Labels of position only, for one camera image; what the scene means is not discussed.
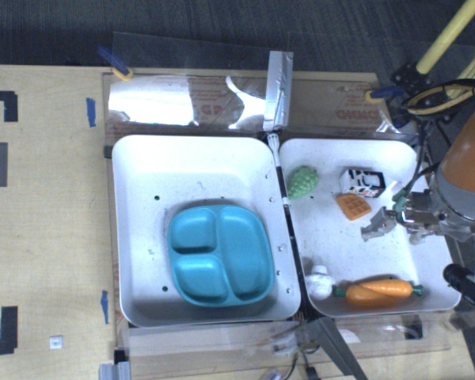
black tape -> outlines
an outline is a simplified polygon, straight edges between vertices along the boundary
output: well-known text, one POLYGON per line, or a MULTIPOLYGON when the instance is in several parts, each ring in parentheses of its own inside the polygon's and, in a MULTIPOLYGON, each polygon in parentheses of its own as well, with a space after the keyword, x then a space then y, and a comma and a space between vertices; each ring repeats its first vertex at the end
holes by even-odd
POLYGON ((0 319, 0 355, 14 353, 17 348, 17 307, 2 307, 0 319))
POLYGON ((0 90, 0 101, 3 101, 3 120, 6 123, 16 123, 17 114, 17 95, 13 91, 0 90))

orange object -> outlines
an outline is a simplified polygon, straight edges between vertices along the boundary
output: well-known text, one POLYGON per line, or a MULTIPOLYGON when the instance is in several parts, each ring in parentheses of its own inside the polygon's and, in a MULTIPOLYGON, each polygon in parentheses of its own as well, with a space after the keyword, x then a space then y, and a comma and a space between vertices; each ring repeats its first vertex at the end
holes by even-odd
POLYGON ((374 282, 361 283, 360 286, 395 298, 407 298, 413 292, 417 295, 422 295, 424 290, 422 286, 413 287, 409 282, 399 279, 376 280, 374 282))
POLYGON ((356 306, 370 308, 392 306, 397 302, 394 297, 377 293, 357 284, 347 289, 346 299, 356 306))
POLYGON ((451 184, 475 192, 475 112, 447 152, 441 167, 451 184))
POLYGON ((346 291, 335 287, 332 295, 334 297, 345 297, 348 302, 355 306, 380 308, 393 306, 412 293, 422 295, 423 292, 424 288, 422 286, 412 286, 404 280, 390 279, 353 284, 346 291))
POLYGON ((336 202, 350 221, 371 213, 370 205, 356 194, 342 194, 336 197, 336 202))

toy food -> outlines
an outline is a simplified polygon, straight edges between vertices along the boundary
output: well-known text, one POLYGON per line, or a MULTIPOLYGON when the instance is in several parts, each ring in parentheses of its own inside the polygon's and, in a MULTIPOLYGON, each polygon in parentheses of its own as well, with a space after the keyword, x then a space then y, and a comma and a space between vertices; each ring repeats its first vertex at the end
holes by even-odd
POLYGON ((299 197, 310 194, 318 184, 317 170, 308 166, 302 166, 292 176, 287 185, 289 199, 298 199, 299 197))
POLYGON ((336 202, 350 221, 371 213, 370 205, 356 194, 341 194, 336 197, 336 202))
POLYGON ((378 308, 392 306, 411 294, 421 296, 423 292, 422 286, 412 286, 407 281, 391 279, 353 284, 346 291, 336 287, 332 294, 335 297, 345 297, 355 306, 378 308))

yellow pole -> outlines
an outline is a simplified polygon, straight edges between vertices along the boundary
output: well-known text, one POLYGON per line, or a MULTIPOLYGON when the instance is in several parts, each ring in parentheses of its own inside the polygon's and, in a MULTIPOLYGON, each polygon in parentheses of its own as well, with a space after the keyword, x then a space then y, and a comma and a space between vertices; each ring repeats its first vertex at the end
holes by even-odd
POLYGON ((416 69, 420 74, 428 74, 439 61, 461 31, 475 16, 475 0, 466 0, 454 15, 436 41, 417 63, 416 69))

small box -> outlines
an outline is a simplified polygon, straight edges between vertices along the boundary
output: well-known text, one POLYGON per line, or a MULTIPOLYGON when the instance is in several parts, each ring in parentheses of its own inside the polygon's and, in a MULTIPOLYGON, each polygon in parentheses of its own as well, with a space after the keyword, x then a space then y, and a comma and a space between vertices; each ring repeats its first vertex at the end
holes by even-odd
POLYGON ((386 181, 381 172, 348 169, 340 178, 340 189, 361 197, 379 197, 386 190, 386 181))

